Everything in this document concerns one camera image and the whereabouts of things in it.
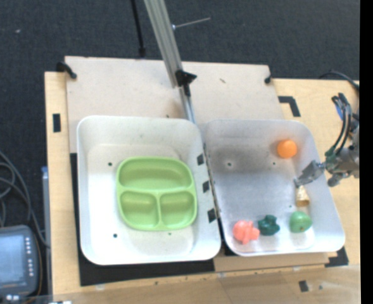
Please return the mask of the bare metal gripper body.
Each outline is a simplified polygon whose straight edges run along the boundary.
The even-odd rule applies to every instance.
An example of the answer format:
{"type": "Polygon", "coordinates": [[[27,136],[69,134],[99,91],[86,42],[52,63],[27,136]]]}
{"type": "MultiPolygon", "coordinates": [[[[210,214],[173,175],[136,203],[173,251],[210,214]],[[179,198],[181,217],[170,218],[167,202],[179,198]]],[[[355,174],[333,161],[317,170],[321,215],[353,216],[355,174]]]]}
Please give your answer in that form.
{"type": "Polygon", "coordinates": [[[349,177],[360,177],[359,149],[355,146],[343,148],[340,151],[328,150],[325,153],[324,166],[331,174],[327,183],[329,187],[337,186],[341,180],[349,177]]]}

